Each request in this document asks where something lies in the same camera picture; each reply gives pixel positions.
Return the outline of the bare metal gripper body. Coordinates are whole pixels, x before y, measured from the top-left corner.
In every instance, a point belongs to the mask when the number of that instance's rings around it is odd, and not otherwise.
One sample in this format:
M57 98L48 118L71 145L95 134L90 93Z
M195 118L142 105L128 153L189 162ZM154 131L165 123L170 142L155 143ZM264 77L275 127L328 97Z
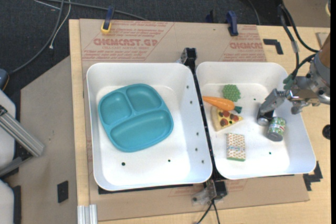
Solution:
M330 68L309 67L306 73L293 71L285 80L287 99L293 106L330 104Z

